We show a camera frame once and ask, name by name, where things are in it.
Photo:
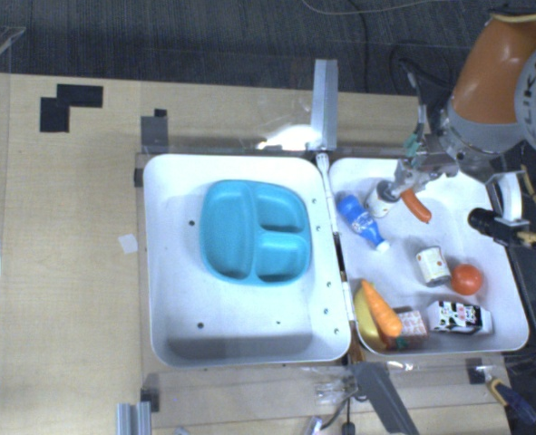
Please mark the white carton with black print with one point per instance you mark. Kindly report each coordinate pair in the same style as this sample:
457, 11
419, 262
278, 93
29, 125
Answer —
458, 316

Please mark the blue divided plate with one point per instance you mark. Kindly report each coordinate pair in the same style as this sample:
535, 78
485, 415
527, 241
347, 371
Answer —
231, 229

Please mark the white plastic tray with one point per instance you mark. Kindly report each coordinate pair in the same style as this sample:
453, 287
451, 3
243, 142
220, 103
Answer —
458, 225
231, 324

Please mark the white can with orange print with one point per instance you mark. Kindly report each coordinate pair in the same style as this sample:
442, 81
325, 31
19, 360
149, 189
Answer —
433, 265

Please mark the orange toy carrot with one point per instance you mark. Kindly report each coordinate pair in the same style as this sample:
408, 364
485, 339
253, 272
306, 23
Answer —
383, 313

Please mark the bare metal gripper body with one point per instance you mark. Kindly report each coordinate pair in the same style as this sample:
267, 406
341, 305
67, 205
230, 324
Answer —
428, 163

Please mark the orange toy sausage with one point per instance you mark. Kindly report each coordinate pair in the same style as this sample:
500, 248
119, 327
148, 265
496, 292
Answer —
417, 206

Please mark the blue plastic bottle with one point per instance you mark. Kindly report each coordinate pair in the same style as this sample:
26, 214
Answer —
360, 220

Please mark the orange toy tomato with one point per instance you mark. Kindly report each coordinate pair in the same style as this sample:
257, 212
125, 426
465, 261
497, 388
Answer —
467, 280

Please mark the small white cup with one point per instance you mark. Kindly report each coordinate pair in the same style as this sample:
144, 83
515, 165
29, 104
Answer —
377, 205

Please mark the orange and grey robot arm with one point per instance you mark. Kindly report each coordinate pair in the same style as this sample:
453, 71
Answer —
490, 75

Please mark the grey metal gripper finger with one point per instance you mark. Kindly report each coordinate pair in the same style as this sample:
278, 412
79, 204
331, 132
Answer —
391, 190
413, 184

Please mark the thin black and white rod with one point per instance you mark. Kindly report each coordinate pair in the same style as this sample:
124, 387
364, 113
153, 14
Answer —
330, 202

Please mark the black cylinder on white bracket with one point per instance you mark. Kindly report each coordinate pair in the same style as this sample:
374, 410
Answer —
481, 220

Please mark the pink patterned carton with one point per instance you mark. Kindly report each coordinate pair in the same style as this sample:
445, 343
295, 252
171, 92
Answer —
413, 323

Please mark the yellow banana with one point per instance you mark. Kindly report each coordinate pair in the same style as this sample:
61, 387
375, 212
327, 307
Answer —
363, 320

